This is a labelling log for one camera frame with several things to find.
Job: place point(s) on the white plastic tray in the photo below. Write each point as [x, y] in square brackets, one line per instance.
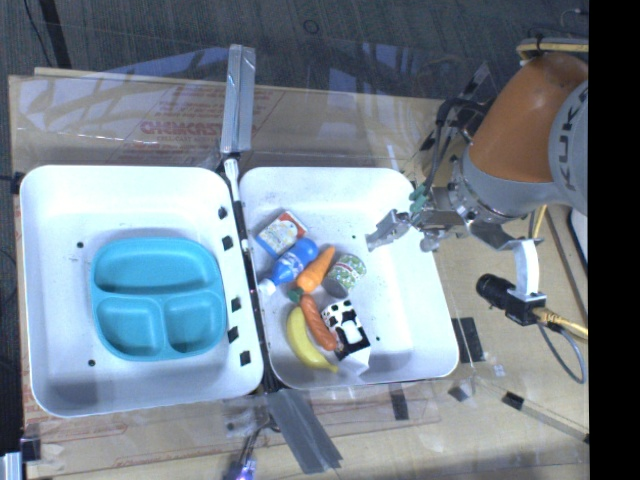
[400, 318]
[60, 208]

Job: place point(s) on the orange-brown sausage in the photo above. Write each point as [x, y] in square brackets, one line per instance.
[316, 323]

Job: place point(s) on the blue divided plate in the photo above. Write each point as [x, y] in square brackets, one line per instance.
[150, 263]

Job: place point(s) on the brown cardboard board red print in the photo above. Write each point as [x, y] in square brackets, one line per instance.
[350, 118]

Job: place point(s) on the blue and white bottle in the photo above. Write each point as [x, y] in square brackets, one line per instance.
[295, 260]

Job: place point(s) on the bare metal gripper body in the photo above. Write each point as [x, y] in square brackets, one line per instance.
[445, 218]

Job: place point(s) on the white and orange carton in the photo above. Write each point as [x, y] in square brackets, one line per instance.
[280, 233]

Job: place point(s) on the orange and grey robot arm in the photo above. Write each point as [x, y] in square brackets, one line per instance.
[520, 133]

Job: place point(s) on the black and white carton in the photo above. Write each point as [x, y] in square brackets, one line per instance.
[350, 330]

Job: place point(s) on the black cylinder on white bracket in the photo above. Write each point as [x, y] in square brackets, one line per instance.
[522, 303]

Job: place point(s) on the orange carrot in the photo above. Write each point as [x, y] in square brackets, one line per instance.
[315, 273]

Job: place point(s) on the green and white can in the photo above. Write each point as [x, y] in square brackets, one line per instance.
[347, 273]

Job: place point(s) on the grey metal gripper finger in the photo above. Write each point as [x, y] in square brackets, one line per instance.
[390, 228]
[430, 242]

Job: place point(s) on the yellow banana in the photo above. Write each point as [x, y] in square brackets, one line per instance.
[300, 340]

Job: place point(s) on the thin black and white rod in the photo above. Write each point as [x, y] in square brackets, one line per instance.
[231, 173]

